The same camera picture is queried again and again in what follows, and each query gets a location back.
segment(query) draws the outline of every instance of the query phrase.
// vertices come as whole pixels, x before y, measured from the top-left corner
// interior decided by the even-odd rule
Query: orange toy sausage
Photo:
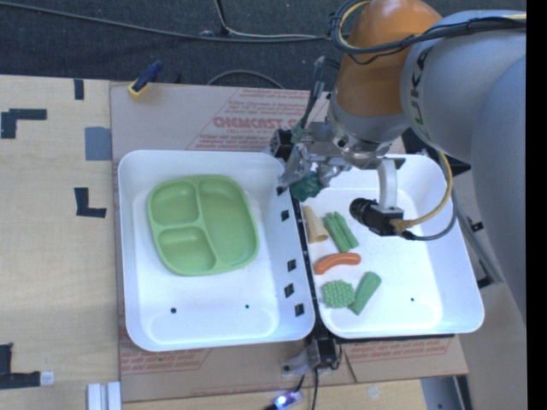
[[[361,262],[361,256],[355,252],[343,252],[340,254],[331,254],[324,256],[318,260],[314,265],[314,271],[317,275],[322,275],[331,267],[338,264],[359,264]]]

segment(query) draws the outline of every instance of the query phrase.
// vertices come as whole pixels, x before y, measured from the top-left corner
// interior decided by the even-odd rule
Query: blue clamp
[[[139,97],[148,90],[149,82],[153,82],[156,76],[163,70],[163,62],[156,61],[146,68],[137,80],[134,80],[128,87],[129,94],[133,97]]]

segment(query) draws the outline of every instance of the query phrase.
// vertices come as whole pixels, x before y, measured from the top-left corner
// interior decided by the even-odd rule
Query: cable
[[[262,35],[262,34],[256,34],[256,33],[243,33],[238,32],[231,27],[229,27],[226,23],[226,18],[224,16],[224,13],[221,8],[221,3],[219,0],[215,0],[215,6],[216,11],[219,14],[219,18],[221,19],[222,27],[232,35],[236,35],[239,37],[248,37],[248,38],[315,38],[315,35],[306,35],[306,34],[295,34],[295,33],[281,33],[277,35]]]
[[[473,18],[461,23],[434,26],[420,35],[410,35],[398,41],[378,44],[370,47],[354,47],[349,44],[342,35],[342,25],[357,9],[366,6],[373,0],[348,0],[340,8],[329,16],[328,31],[334,45],[349,55],[354,62],[360,65],[368,65],[380,56],[398,53],[414,44],[431,39],[451,38],[461,35],[469,35],[477,32],[489,32],[495,30],[525,29],[526,15],[502,15]],[[374,55],[367,61],[358,61],[353,55],[371,54]]]
[[[403,231],[401,232],[401,237],[403,237],[405,240],[418,240],[422,242],[427,242],[431,240],[437,240],[438,238],[444,237],[446,234],[448,234],[452,228],[454,227],[454,224],[456,223],[457,219],[457,211],[456,206],[452,208],[452,216],[450,217],[449,224],[439,233],[431,235],[431,236],[418,236],[410,231]]]
[[[154,33],[157,35],[165,35],[175,38],[183,38],[192,41],[206,41],[213,43],[234,43],[234,44],[283,44],[283,43],[298,43],[298,42],[308,42],[308,41],[325,41],[329,37],[325,36],[302,36],[302,37],[282,37],[282,38],[220,38],[220,37],[207,37],[202,35],[190,35],[187,33],[164,31],[160,29],[155,29],[152,27],[137,26],[129,23],[124,23],[121,21],[107,20],[103,18],[89,17],[86,15],[71,14],[61,10],[40,8],[39,6],[32,6],[22,3],[11,3],[0,1],[0,6],[7,8],[23,9],[29,11],[40,12],[42,14],[56,15],[66,18],[71,18],[75,20],[89,21],[92,23],[104,24],[107,26],[117,26],[123,27],[125,29],[132,29],[140,32]]]
[[[209,82],[207,82],[206,85],[212,85],[214,82],[217,82],[218,80],[220,80],[222,78],[225,78],[226,76],[231,76],[231,75],[234,75],[234,74],[248,74],[250,76],[256,76],[257,78],[267,80],[270,84],[277,86],[281,90],[285,89],[285,87],[282,84],[280,84],[277,80],[270,78],[266,74],[253,72],[253,71],[250,71],[250,70],[231,70],[231,71],[228,71],[228,72],[217,74]]]
[[[420,223],[423,223],[429,219],[431,219],[434,215],[438,214],[438,212],[443,209],[444,205],[448,202],[450,198],[450,194],[452,193],[452,171],[450,169],[450,164],[448,162],[448,159],[446,158],[446,155],[442,152],[438,152],[438,157],[442,162],[442,167],[444,168],[445,176],[446,176],[446,191],[444,192],[443,199],[441,202],[435,207],[432,211],[429,213],[412,220],[404,220],[404,219],[393,219],[390,220],[390,224],[395,228],[398,232],[404,232],[407,228],[411,228],[412,226],[419,225]]]
[[[312,77],[311,88],[309,89],[308,104],[306,105],[303,117],[298,121],[298,125],[301,129],[306,127],[309,114],[325,88],[325,67],[330,67],[338,71],[340,69],[340,63],[326,56],[320,56],[314,62],[314,75]]]
[[[336,357],[336,360],[331,363],[329,365],[329,367],[333,370],[333,371],[336,371],[338,370],[338,368],[340,367],[340,365],[342,364],[342,356],[344,355],[344,349],[342,348],[342,345],[339,344],[338,345],[338,355]]]
[[[311,410],[315,410],[315,403],[317,402],[317,390],[319,389],[319,371],[317,367],[314,369],[315,372],[315,387],[314,387],[314,400],[311,403]]]
[[[303,384],[305,378],[306,378],[306,376],[302,375],[302,377],[300,378],[300,381],[298,382],[297,387],[293,390],[295,393],[298,392],[302,388],[302,384]]]

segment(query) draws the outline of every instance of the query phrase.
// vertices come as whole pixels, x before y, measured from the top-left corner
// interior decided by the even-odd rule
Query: cardboard sheet
[[[290,390],[297,378],[282,374],[281,361],[297,355],[303,342],[151,353],[126,333],[121,274],[117,167],[138,149],[245,150],[267,148],[276,128],[291,128],[302,117],[306,91],[153,84],[139,98],[127,84],[110,87],[115,199],[116,266],[124,402],[261,390]],[[311,120],[322,120],[327,100]],[[391,152],[401,153],[397,141]],[[321,385],[371,383],[460,375],[468,372],[457,336],[373,341],[344,345],[338,370],[321,374]],[[310,385],[313,376],[306,378]]]

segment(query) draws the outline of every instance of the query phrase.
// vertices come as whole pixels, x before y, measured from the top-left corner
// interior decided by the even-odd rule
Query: green plate
[[[150,193],[148,216],[163,264],[179,275],[239,269],[258,253],[247,197],[226,176],[191,176],[159,184]]]

